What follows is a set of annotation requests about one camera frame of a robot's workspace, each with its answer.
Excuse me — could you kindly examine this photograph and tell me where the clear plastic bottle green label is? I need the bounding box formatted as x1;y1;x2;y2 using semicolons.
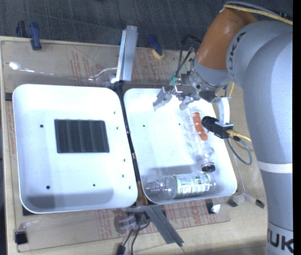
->
144;171;217;200

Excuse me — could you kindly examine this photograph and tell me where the black cylinder on white bracket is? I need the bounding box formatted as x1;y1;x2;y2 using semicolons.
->
201;96;234;140

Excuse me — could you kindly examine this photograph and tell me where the brown cardboard board red print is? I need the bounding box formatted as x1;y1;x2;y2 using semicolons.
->
1;40;232;249

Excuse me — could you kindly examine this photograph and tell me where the black ridged rectangular pad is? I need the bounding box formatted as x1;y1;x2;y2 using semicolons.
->
54;118;110;154

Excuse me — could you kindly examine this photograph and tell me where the clear plastic bottle black cap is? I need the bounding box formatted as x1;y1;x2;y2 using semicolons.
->
180;106;217;173

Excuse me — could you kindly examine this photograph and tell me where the white plastic tray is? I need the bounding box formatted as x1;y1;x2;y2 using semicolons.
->
12;83;139;214
123;88;238;205

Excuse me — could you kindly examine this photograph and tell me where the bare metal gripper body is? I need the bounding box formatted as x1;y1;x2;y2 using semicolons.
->
170;72;225;104

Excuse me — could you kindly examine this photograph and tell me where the black block with thin wires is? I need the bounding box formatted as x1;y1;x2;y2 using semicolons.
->
126;211;151;227

